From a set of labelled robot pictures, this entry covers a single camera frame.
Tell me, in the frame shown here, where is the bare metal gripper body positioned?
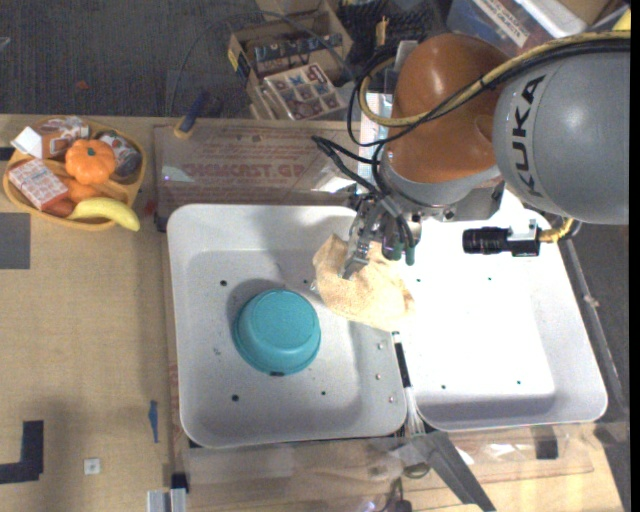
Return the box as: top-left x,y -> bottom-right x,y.
348,196 -> 452,250

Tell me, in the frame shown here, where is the tan bread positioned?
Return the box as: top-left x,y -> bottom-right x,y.
311,232 -> 417,332

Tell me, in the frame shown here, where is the teal bowl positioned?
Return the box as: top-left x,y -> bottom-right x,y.
231,287 -> 323,378

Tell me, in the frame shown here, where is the white plastic tray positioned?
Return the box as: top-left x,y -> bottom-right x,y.
165,202 -> 409,450
393,189 -> 610,433

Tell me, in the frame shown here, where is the cardboard box of toy blocks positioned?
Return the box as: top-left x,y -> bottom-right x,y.
227,9 -> 352,121

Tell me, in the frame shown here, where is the orange divided plate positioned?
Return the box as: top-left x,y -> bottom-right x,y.
2,115 -> 148,232

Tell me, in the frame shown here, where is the yellow banana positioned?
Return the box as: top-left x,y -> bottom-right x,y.
66,196 -> 142,233

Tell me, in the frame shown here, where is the small red and white can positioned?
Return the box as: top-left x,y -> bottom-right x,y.
96,129 -> 143,180

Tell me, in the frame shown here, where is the orange carrot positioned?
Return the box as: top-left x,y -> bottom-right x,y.
43,175 -> 106,219

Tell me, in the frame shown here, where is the orange pumpkin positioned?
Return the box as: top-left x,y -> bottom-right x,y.
63,138 -> 118,186

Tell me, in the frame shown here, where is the brown and white packet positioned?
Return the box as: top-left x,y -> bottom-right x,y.
37,115 -> 91,159

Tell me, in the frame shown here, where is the pink and white carton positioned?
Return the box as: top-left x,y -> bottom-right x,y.
7,157 -> 71,212

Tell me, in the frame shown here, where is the small white box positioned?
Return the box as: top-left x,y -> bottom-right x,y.
9,125 -> 44,160

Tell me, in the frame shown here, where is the black cylinder on white bracket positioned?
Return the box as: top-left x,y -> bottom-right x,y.
461,218 -> 544,259

